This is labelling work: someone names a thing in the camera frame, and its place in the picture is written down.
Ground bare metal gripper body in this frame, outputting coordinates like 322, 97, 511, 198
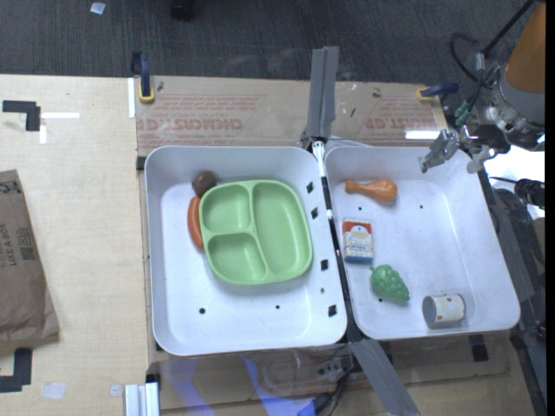
458, 98, 546, 156

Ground orange chicken drumstick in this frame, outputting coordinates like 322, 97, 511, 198
344, 178, 399, 205

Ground white plastic tray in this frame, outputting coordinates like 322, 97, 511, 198
323, 146, 522, 342
144, 145, 349, 357

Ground white orange blue carton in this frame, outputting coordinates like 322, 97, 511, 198
342, 218, 375, 264

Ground green grapes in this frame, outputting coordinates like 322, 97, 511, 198
369, 264, 411, 303

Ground white can with orange dots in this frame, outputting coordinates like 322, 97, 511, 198
421, 293, 467, 330

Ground green divided plate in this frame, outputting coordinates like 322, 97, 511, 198
199, 179, 314, 287

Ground brown cardboard board red print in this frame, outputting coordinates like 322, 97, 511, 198
134, 75, 511, 411

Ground brown round toy food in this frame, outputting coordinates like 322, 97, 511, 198
192, 170, 219, 198

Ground orange sausage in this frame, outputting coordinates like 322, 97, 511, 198
186, 196, 206, 252

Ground brown paper bag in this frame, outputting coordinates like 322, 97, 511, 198
0, 169, 61, 351

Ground black cylinder on white bracket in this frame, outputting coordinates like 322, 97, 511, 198
513, 178, 546, 210

